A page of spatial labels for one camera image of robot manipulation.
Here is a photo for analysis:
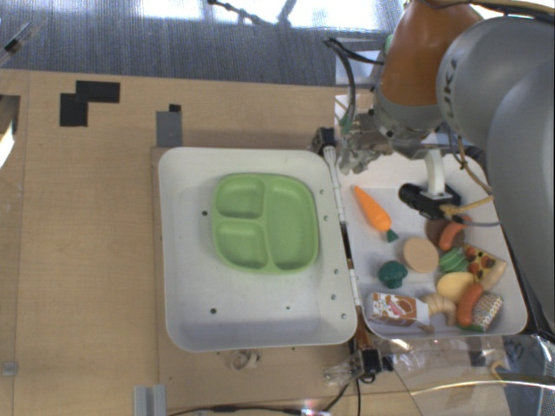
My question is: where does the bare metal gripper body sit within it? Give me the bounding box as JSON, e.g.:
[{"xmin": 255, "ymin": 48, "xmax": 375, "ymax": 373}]
[{"xmin": 344, "ymin": 111, "xmax": 418, "ymax": 164}]

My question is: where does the thin black and white rod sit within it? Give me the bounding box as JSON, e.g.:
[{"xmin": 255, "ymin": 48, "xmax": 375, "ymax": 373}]
[{"xmin": 323, "ymin": 144, "xmax": 363, "ymax": 320}]

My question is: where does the orange carrot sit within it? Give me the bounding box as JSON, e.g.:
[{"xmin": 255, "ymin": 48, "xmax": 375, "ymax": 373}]
[{"xmin": 352, "ymin": 185, "xmax": 401, "ymax": 244}]

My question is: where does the green divided plate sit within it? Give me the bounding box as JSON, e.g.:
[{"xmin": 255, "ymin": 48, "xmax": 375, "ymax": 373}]
[{"xmin": 211, "ymin": 172, "xmax": 322, "ymax": 276}]

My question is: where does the white plastic tray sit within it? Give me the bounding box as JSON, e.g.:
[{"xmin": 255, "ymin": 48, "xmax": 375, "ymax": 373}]
[
  {"xmin": 157, "ymin": 146, "xmax": 359, "ymax": 354},
  {"xmin": 332, "ymin": 144, "xmax": 529, "ymax": 341}
]

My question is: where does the dark brown doughnut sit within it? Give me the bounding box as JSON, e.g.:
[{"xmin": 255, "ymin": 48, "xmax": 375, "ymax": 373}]
[{"xmin": 424, "ymin": 218, "xmax": 467, "ymax": 247}]

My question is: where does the tan round biscuit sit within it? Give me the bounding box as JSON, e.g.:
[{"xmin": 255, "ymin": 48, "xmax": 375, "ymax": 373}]
[{"xmin": 402, "ymin": 237, "xmax": 441, "ymax": 275}]

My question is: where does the orange sausage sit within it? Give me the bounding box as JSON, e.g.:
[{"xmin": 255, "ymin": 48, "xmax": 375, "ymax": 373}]
[
  {"xmin": 455, "ymin": 283, "xmax": 485, "ymax": 328},
  {"xmin": 437, "ymin": 220, "xmax": 467, "ymax": 252}
]

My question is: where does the green broccoli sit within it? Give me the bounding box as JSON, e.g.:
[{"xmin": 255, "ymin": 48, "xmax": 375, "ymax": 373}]
[{"xmin": 376, "ymin": 260, "xmax": 410, "ymax": 290}]

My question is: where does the green ridged round toy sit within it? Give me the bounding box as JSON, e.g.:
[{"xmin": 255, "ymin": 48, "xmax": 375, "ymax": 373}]
[{"xmin": 438, "ymin": 247, "xmax": 471, "ymax": 275}]

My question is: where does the white and brown carton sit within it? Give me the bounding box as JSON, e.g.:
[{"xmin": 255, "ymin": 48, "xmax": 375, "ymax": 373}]
[{"xmin": 367, "ymin": 291, "xmax": 435, "ymax": 334}]

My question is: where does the yellow lemon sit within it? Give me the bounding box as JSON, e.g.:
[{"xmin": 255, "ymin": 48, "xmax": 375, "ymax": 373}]
[{"xmin": 435, "ymin": 271, "xmax": 475, "ymax": 304}]

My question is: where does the beige croissant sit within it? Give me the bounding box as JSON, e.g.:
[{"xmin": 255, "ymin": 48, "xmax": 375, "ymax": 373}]
[{"xmin": 421, "ymin": 292, "xmax": 459, "ymax": 327}]

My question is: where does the pizza slice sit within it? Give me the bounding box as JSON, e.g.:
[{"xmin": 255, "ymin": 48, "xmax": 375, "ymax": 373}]
[{"xmin": 461, "ymin": 242, "xmax": 508, "ymax": 292}]

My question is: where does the patterned paper cupcake cup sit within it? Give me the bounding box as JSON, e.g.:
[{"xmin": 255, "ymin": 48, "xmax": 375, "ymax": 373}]
[{"xmin": 471, "ymin": 293, "xmax": 505, "ymax": 333}]

